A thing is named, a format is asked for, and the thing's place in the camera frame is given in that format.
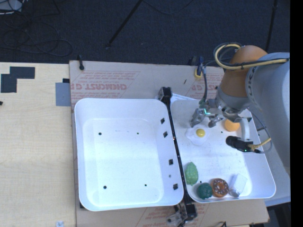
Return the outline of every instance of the wire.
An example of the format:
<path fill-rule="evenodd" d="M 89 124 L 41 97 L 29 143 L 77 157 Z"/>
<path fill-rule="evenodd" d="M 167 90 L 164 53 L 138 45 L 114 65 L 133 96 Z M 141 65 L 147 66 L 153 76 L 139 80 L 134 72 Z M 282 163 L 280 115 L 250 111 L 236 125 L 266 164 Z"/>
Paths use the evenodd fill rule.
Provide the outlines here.
<path fill-rule="evenodd" d="M 14 50 L 19 52 L 26 52 L 31 54 L 49 54 L 53 56 L 68 56 L 72 53 L 72 45 L 69 41 L 65 39 L 61 39 L 59 36 L 59 32 L 50 24 L 47 24 L 45 22 L 42 22 L 40 19 L 37 20 L 40 17 L 44 16 L 51 16 L 51 15 L 59 15 L 61 14 L 57 3 L 55 0 L 51 0 L 53 5 L 56 8 L 55 12 L 48 13 L 48 14 L 39 14 L 39 15 L 32 15 L 27 16 L 24 12 L 20 12 L 17 10 L 14 10 L 14 13 L 19 16 L 17 18 L 20 18 L 21 21 L 18 21 L 18 24 L 15 25 L 16 20 L 11 21 L 9 24 L 7 21 L 5 21 L 5 24 L 10 27 L 9 30 L 7 30 L 2 35 L 3 43 L 7 47 L 1 47 L 2 49 L 8 49 L 8 50 Z M 34 25 L 39 26 L 45 26 L 48 29 L 51 29 L 54 33 L 51 35 L 51 39 L 39 41 L 35 40 L 32 35 L 36 35 L 36 29 Z M 59 45 L 65 45 L 67 47 L 67 53 L 61 53 L 62 49 L 58 49 Z M 35 48 L 33 51 L 32 49 L 23 49 L 22 47 L 29 47 L 29 48 Z"/>
<path fill-rule="evenodd" d="M 188 7 L 193 1 L 194 1 L 194 0 L 189 1 L 183 8 L 181 8 L 181 9 L 179 9 L 179 10 L 177 10 L 177 11 L 171 12 L 171 13 L 163 12 L 163 11 L 159 10 L 158 8 L 156 8 L 155 6 L 153 6 L 152 4 L 148 3 L 148 2 L 145 1 L 145 0 L 144 0 L 143 2 L 145 2 L 146 4 L 148 4 L 149 6 L 151 6 L 153 9 L 155 9 L 156 11 L 158 11 L 158 12 L 160 12 L 160 13 L 162 13 L 162 14 L 168 14 L 168 15 L 170 15 L 170 14 L 179 13 L 180 11 L 182 11 L 183 9 L 185 9 L 186 7 Z"/>
<path fill-rule="evenodd" d="M 227 227 L 226 221 L 220 227 Z"/>
<path fill-rule="evenodd" d="M 203 73 L 204 85 L 205 85 L 203 98 L 199 101 L 199 104 L 200 104 L 199 108 L 204 108 L 204 105 L 205 105 L 205 102 L 206 102 L 206 98 L 207 98 L 206 66 L 201 63 L 199 65 L 199 67 L 202 67 L 201 71 Z"/>
<path fill-rule="evenodd" d="M 267 149 L 267 150 L 263 150 L 263 151 L 258 151 L 258 153 L 268 153 L 271 149 L 272 149 L 272 147 L 273 147 L 273 142 L 272 142 L 272 140 L 271 140 L 271 138 L 270 138 L 270 136 L 269 136 L 269 133 L 268 133 L 268 131 L 267 131 L 267 129 L 266 129 L 266 126 L 262 123 L 262 121 L 250 110 L 250 108 L 247 108 L 249 111 L 250 111 L 250 113 L 260 122 L 260 124 L 262 125 L 262 127 L 264 128 L 264 130 L 265 130 L 265 132 L 266 132 L 266 134 L 268 135 L 268 139 L 267 140 L 265 140 L 264 142 L 262 142 L 260 145 L 252 145 L 253 147 L 254 146 L 257 146 L 257 147 L 259 147 L 259 146 L 263 146 L 263 145 L 265 145 L 266 143 L 268 143 L 269 141 L 270 141 L 270 147 L 269 147 L 269 149 Z"/>
<path fill-rule="evenodd" d="M 265 65 L 272 65 L 272 64 L 277 64 L 277 63 L 285 63 L 290 60 L 290 58 L 286 58 L 286 59 L 273 59 L 273 60 L 267 60 L 267 61 L 243 62 L 241 64 L 240 63 L 235 63 L 235 64 L 224 63 L 224 62 L 220 61 L 220 59 L 218 58 L 218 55 L 222 49 L 225 49 L 228 47 L 233 47 L 233 48 L 239 49 L 242 46 L 239 43 L 223 43 L 215 48 L 214 59 L 215 59 L 216 63 L 224 69 L 238 70 L 238 69 L 250 68 L 250 67 L 255 67 L 255 66 L 265 66 Z"/>
<path fill-rule="evenodd" d="M 7 3 L 8 3 L 8 6 L 10 7 L 10 10 L 0 9 L 0 11 L 1 11 L 1 10 L 2 10 L 2 11 L 5 11 L 5 12 L 3 12 L 3 13 L 0 13 L 0 15 L 13 14 L 15 11 L 20 11 L 20 10 L 22 9 L 22 7 L 23 7 L 23 3 L 24 3 L 25 0 L 22 0 L 22 1 L 21 1 L 21 7 L 18 8 L 18 9 L 14 9 L 14 8 L 12 7 L 12 5 L 10 4 L 10 1 L 11 1 L 11 0 L 3 0 L 2 2 L 0 2 L 0 4 L 1 4 L 1 3 L 7 2 Z"/>

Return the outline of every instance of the wooden table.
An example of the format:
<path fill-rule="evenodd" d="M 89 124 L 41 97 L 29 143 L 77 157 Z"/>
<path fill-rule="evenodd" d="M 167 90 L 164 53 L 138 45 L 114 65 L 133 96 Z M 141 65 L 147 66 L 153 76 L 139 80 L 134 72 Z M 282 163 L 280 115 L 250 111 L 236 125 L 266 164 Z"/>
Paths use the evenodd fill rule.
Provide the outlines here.
<path fill-rule="evenodd" d="M 77 225 L 71 107 L 56 106 L 55 84 L 69 78 L 69 64 L 0 62 L 0 74 L 9 74 L 10 67 L 34 67 L 35 78 L 17 79 L 16 93 L 0 93 L 0 222 L 89 226 L 84 219 Z M 139 227 L 137 218 L 145 211 L 108 211 L 96 226 Z M 222 219 L 229 226 L 248 225 L 268 222 L 269 215 L 262 199 L 210 203 L 199 226 Z"/>

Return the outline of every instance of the black tripod leg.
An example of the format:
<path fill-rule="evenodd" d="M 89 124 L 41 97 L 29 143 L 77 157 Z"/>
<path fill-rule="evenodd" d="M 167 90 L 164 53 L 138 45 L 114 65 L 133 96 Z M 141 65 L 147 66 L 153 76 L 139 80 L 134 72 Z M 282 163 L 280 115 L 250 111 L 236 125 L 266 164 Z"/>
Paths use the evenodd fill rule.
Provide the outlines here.
<path fill-rule="evenodd" d="M 274 26 L 275 14 L 276 14 L 276 10 L 277 10 L 277 4 L 278 4 L 278 0 L 274 0 L 273 12 L 271 14 L 269 33 L 268 33 L 267 44 L 266 44 L 266 48 L 265 48 L 266 52 L 268 52 L 268 48 L 269 48 L 271 33 L 272 33 L 272 30 L 273 30 L 273 26 Z"/>
<path fill-rule="evenodd" d="M 127 21 L 131 18 L 131 16 L 133 15 L 133 13 L 137 10 L 137 8 L 139 7 L 139 5 L 143 2 L 143 0 L 139 0 L 136 5 L 134 6 L 134 8 L 132 9 L 132 11 L 129 13 L 129 15 L 126 17 L 126 19 L 124 20 L 124 22 L 122 23 L 122 25 L 118 28 L 118 30 L 115 32 L 114 36 L 108 41 L 107 45 L 106 45 L 106 49 L 109 49 L 112 42 L 114 41 L 114 39 L 117 37 L 117 35 L 120 33 L 120 31 L 123 29 L 123 27 L 126 25 Z"/>

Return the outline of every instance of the yellow cable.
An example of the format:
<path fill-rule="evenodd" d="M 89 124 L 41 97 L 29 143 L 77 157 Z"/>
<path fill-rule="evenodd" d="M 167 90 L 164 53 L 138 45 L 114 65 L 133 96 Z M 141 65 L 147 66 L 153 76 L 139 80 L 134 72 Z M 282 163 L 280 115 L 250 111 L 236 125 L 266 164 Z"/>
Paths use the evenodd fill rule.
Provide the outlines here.
<path fill-rule="evenodd" d="M 256 62 L 253 64 L 249 64 L 249 65 L 243 65 L 243 66 L 226 66 L 224 64 L 222 64 L 219 59 L 218 59 L 218 53 L 220 52 L 221 49 L 225 48 L 225 47 L 236 47 L 236 48 L 240 48 L 241 46 L 238 44 L 224 44 L 222 46 L 220 46 L 214 54 L 214 59 L 217 62 L 217 64 L 219 66 L 221 66 L 222 68 L 228 69 L 228 70 L 238 70 L 238 69 L 244 69 L 244 68 L 250 68 L 250 67 L 255 67 L 255 66 L 265 66 L 265 65 L 272 65 L 272 64 L 276 64 L 276 63 L 285 63 L 287 62 L 289 59 L 276 59 L 276 60 L 271 60 L 271 61 L 262 61 L 262 62 Z"/>
<path fill-rule="evenodd" d="M 256 148 L 259 148 L 260 146 L 265 145 L 266 143 L 268 143 L 270 141 L 271 141 L 271 138 L 268 138 L 267 140 L 263 141 L 262 143 L 260 143 L 258 145 L 249 144 L 248 147 L 250 147 L 252 149 L 256 149 Z"/>

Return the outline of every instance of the toy donut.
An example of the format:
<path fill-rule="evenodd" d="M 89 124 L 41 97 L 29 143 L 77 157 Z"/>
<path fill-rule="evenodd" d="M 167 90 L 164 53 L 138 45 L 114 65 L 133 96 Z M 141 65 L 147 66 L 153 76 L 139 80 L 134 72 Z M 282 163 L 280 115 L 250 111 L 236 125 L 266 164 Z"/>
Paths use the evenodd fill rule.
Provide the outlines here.
<path fill-rule="evenodd" d="M 229 191 L 227 182 L 221 178 L 213 179 L 210 185 L 213 189 L 213 195 L 217 198 L 224 197 Z"/>

